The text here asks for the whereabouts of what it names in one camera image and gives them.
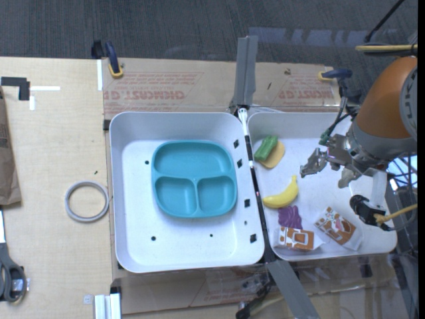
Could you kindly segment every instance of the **metal bracket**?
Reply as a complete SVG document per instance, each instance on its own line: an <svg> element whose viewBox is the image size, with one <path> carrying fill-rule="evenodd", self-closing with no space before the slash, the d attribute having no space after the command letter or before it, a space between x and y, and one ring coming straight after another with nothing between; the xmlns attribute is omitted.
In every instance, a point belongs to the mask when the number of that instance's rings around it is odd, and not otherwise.
<svg viewBox="0 0 425 319"><path fill-rule="evenodd" d="M295 318L320 319L319 314L288 261L276 260L268 263L266 266Z"/></svg>
<svg viewBox="0 0 425 319"><path fill-rule="evenodd" d="M230 103L230 108L252 104L252 95L256 90L255 63L257 49L258 36L252 35L238 39L236 81L234 83L234 95Z"/></svg>
<svg viewBox="0 0 425 319"><path fill-rule="evenodd" d="M98 294L93 302L94 319L121 319L121 294L112 292L106 296Z"/></svg>

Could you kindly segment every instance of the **purple toy grapes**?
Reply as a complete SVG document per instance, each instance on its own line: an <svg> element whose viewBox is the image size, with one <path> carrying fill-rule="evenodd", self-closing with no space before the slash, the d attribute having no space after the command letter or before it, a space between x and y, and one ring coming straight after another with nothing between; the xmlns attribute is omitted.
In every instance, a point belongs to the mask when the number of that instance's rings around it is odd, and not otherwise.
<svg viewBox="0 0 425 319"><path fill-rule="evenodd" d="M303 229L301 225L301 217L298 213L298 207L288 206L278 209L279 213L279 224L283 227Z"/></svg>

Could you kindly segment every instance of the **gray carpet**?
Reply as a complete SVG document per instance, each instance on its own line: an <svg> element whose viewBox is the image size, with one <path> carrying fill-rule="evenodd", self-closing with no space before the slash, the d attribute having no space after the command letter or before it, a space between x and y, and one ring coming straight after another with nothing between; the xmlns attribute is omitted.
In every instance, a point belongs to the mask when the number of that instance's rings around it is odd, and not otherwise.
<svg viewBox="0 0 425 319"><path fill-rule="evenodd" d="M365 95L388 57L354 50L398 0L0 0L0 56L91 58L95 40L120 57L235 60L258 35L258 62L349 68ZM407 44L418 0L406 0L372 38Z"/></svg>

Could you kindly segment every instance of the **brown paper bag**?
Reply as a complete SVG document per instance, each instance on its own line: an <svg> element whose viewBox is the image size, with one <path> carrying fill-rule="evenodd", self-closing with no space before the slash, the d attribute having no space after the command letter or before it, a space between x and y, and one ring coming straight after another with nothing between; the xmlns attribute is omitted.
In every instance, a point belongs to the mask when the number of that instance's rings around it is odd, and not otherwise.
<svg viewBox="0 0 425 319"><path fill-rule="evenodd" d="M20 200L21 190L9 138L6 103L0 86L0 205L9 205Z"/></svg>

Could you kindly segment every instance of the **roll of tape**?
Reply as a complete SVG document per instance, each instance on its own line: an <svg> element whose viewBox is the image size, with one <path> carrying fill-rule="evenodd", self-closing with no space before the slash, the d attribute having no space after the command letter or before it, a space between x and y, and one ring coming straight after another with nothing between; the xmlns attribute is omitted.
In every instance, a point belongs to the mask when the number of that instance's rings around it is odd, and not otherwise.
<svg viewBox="0 0 425 319"><path fill-rule="evenodd" d="M79 216L79 215L75 214L71 210L71 208L69 206L71 194L80 187L93 187L93 188L97 189L98 191L100 191L102 193L102 195L104 196L104 199L105 199L105 205L104 205L103 209L100 211L99 214L97 214L95 216L91 216L91 217L83 217L83 216ZM96 181L80 181L80 182L77 182L77 183L71 185L69 187L69 189L66 191L65 209L66 209L66 212L68 213L68 215L70 216L70 218L75 220L75 221L78 221L78 222L94 222L94 221L97 221L98 219L100 219L101 217L103 217L106 214L106 212L108 211L108 207L109 207L108 191L106 190L106 188L103 185L101 185L100 183L98 183Z"/></svg>

